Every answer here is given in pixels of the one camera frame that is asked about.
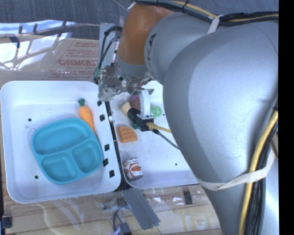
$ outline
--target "waffle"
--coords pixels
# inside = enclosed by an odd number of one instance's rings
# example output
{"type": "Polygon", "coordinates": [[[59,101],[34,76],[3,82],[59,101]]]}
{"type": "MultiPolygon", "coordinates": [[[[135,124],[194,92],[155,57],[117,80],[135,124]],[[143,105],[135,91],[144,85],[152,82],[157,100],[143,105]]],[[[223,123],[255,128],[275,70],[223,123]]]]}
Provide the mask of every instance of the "waffle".
{"type": "Polygon", "coordinates": [[[117,128],[119,139],[121,143],[137,141],[136,133],[127,126],[120,126],[117,128]]]}

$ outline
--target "blue plate compartment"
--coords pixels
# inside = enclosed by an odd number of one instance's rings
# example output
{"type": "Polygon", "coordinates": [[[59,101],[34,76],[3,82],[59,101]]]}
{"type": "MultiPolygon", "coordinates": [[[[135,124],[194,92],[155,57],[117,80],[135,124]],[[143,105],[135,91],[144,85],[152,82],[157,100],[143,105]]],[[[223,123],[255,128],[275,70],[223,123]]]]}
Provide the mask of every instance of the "blue plate compartment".
{"type": "Polygon", "coordinates": [[[39,128],[31,138],[31,147],[44,175],[56,184],[74,182],[103,166],[97,137],[76,117],[39,128]]]}

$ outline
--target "can label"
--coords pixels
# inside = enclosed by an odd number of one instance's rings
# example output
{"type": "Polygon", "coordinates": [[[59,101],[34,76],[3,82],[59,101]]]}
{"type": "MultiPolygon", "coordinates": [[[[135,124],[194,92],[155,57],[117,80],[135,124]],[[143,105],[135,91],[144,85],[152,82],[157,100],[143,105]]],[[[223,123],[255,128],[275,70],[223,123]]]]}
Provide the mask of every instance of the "can label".
{"type": "Polygon", "coordinates": [[[131,158],[123,163],[124,173],[129,181],[142,178],[143,173],[137,158],[131,158]]]}

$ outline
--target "orange carrot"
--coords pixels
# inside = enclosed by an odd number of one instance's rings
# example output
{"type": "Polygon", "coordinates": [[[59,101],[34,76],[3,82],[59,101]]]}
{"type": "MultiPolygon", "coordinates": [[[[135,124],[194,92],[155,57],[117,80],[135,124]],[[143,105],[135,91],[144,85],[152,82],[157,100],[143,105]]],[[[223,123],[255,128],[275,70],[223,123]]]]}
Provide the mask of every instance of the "orange carrot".
{"type": "Polygon", "coordinates": [[[81,98],[78,101],[78,103],[80,105],[80,108],[79,108],[80,118],[83,119],[86,123],[88,123],[88,125],[91,127],[93,132],[95,132],[92,112],[87,106],[85,106],[85,99],[81,98]]]}

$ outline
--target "yellow cable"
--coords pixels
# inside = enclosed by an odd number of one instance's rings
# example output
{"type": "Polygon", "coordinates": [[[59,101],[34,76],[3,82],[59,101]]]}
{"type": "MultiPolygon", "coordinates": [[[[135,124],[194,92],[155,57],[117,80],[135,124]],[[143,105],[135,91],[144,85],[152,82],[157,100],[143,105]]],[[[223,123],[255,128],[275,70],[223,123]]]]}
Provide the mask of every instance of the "yellow cable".
{"type": "Polygon", "coordinates": [[[171,133],[171,130],[166,129],[166,128],[163,128],[163,127],[160,127],[160,126],[154,124],[153,122],[148,122],[148,123],[146,123],[146,125],[148,126],[148,128],[149,128],[150,130],[155,129],[155,130],[162,130],[162,131],[166,131],[166,132],[171,133]]]}
{"type": "MultiPolygon", "coordinates": [[[[181,1],[170,1],[170,2],[174,2],[174,3],[177,3],[177,4],[183,5],[185,7],[191,8],[193,10],[199,11],[199,12],[201,12],[203,14],[206,14],[207,16],[209,16],[211,18],[216,18],[217,17],[216,14],[210,13],[209,11],[206,11],[206,10],[200,8],[200,7],[197,7],[197,6],[189,4],[189,3],[185,4],[184,2],[181,2],[181,1]]],[[[248,20],[260,19],[260,18],[266,18],[266,17],[279,17],[279,14],[265,15],[265,16],[255,17],[255,18],[246,18],[246,19],[231,19],[228,22],[232,22],[232,23],[244,22],[244,21],[248,21],[248,20]]]]}
{"type": "MultiPolygon", "coordinates": [[[[274,127],[277,121],[278,121],[278,112],[274,111],[256,145],[256,148],[249,166],[249,172],[253,172],[256,170],[261,151],[263,150],[263,147],[265,145],[268,135],[270,134],[272,128],[274,127]]],[[[242,213],[241,213],[241,220],[240,220],[240,235],[244,234],[246,214],[247,214],[247,209],[248,209],[248,205],[249,205],[249,201],[251,197],[252,186],[253,186],[253,183],[249,183],[245,187],[245,194],[243,199],[243,206],[242,206],[242,213]]]]}

